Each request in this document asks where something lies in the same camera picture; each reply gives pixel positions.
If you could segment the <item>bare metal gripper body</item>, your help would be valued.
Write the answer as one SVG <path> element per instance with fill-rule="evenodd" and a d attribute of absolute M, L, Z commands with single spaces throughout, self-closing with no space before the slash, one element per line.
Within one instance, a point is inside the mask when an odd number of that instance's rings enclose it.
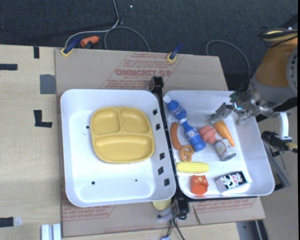
<path fill-rule="evenodd" d="M 275 103 L 269 102 L 260 96 L 259 93 L 239 93 L 232 99 L 233 110 L 239 115 L 249 116 L 270 116 L 274 112 Z"/>

